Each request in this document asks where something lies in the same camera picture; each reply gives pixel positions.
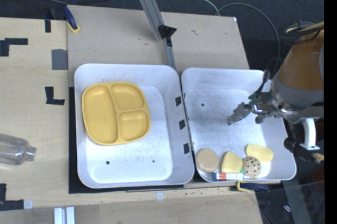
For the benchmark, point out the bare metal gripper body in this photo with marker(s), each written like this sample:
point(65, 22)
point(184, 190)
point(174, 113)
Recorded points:
point(268, 107)

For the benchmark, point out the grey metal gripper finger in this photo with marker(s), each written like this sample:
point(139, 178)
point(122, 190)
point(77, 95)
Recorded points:
point(233, 118)
point(241, 107)

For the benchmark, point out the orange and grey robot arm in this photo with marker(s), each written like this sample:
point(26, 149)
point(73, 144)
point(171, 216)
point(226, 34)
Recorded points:
point(300, 70)

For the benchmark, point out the white plastic tray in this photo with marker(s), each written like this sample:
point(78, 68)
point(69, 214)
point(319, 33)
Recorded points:
point(158, 138)
point(218, 128)

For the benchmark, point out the yellow oval slice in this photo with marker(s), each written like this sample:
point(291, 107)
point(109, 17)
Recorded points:
point(259, 152)

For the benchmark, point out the yellow wedge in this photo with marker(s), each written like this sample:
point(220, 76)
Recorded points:
point(231, 163)

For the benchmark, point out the tan round bread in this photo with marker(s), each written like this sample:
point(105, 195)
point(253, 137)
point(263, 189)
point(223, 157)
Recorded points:
point(207, 160)

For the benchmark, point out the tan dotted biscuit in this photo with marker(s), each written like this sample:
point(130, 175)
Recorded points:
point(251, 166)

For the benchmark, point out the yellow divided plate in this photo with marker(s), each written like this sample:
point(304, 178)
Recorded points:
point(105, 112)

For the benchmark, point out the pale wood board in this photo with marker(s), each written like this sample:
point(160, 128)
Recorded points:
point(118, 38)

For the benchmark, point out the clear plastic bottle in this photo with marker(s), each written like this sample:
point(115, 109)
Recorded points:
point(13, 149)

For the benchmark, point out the black cylinder on white bracket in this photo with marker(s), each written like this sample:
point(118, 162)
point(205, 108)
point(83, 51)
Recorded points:
point(308, 133)

